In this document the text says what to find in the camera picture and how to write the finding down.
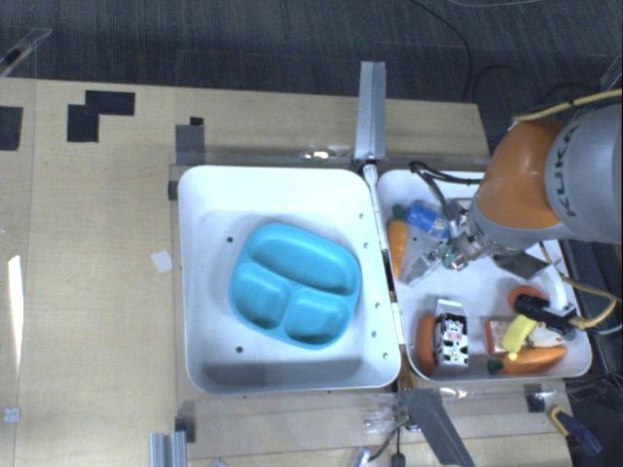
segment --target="sink basin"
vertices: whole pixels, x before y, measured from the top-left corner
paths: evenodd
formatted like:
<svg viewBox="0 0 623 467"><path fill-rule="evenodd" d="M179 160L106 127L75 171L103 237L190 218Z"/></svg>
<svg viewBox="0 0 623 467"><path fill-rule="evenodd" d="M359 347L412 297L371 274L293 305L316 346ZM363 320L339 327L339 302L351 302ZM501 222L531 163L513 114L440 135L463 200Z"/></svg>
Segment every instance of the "sink basin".
<svg viewBox="0 0 623 467"><path fill-rule="evenodd" d="M178 199L186 368L200 391L377 388L396 378L400 355L385 267L359 176L340 169L197 166L181 178ZM337 249L320 262L324 267L296 268L266 254L283 247L271 231L275 225L317 235ZM307 253L299 250L297 258ZM305 263L313 261L311 254Z"/></svg>

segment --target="blue divided tray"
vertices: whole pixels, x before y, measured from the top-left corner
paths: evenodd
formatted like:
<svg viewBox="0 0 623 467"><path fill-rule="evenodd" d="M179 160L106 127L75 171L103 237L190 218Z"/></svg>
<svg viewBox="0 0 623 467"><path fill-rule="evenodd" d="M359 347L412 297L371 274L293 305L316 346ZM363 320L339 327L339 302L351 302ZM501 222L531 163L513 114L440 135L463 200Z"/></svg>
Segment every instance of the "blue divided tray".
<svg viewBox="0 0 623 467"><path fill-rule="evenodd" d="M230 305L245 325L301 347L320 349L346 330L361 290L361 268L344 247L278 222L244 243Z"/></svg>

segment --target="yellow cable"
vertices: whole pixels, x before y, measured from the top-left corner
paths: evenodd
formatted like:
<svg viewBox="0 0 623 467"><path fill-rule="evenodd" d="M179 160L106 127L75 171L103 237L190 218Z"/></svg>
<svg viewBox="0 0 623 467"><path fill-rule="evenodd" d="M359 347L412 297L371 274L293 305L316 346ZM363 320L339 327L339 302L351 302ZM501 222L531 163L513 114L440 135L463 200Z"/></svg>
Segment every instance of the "yellow cable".
<svg viewBox="0 0 623 467"><path fill-rule="evenodd" d="M597 315L597 316L595 316L593 318L584 318L583 316L574 316L574 317L571 318L569 323L573 327L575 327L576 329L586 330L586 329L591 329L591 328L595 327L596 325L602 323L606 318L608 318L608 316L616 308L616 303L617 303L616 296L614 296L613 294L610 294L607 291L603 291L601 289L596 289L595 287L591 287L589 285L581 284L581 283L576 282L575 280L567 277L565 274L563 274L556 267L556 265L554 265L554 262L550 258L550 256L549 256L547 250L545 249L545 246L543 245L543 243L539 242L538 246L541 249L541 253L543 254L543 257L545 258L545 261L547 263L549 263L552 267L554 267L554 269L556 270L558 275L561 277L563 282L569 284L571 287L574 287L578 291L583 291L583 292L586 292L586 293L589 293L589 294L594 294L595 296L601 296L603 298L607 298L607 299L610 300L608 305L605 307L604 311L602 311L599 315Z"/></svg>
<svg viewBox="0 0 623 467"><path fill-rule="evenodd" d="M525 114L521 116L513 117L513 121L515 123L526 122L526 121L536 121L541 120L543 118L547 118L548 116L553 116L554 114L562 113L567 109L571 109L573 107L581 107L586 104L591 104L593 102L599 102L600 100L607 100L609 98L616 98L621 96L621 89L618 90L609 90L602 91L600 93L594 93L592 95L587 95L585 97L576 98L571 102L563 102L562 104L555 105L553 107L549 107L547 109L543 109L542 111L537 111L535 113Z"/></svg>

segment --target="blue can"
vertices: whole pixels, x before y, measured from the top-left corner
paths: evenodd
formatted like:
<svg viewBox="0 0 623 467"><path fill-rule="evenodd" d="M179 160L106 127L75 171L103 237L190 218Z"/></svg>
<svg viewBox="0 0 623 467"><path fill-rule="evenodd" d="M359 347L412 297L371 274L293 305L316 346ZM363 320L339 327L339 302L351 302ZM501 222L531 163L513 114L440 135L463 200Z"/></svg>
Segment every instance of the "blue can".
<svg viewBox="0 0 623 467"><path fill-rule="evenodd" d="M405 221L409 225L418 227L434 237L443 240L448 238L448 220L446 217L423 202L416 200L411 204Z"/></svg>

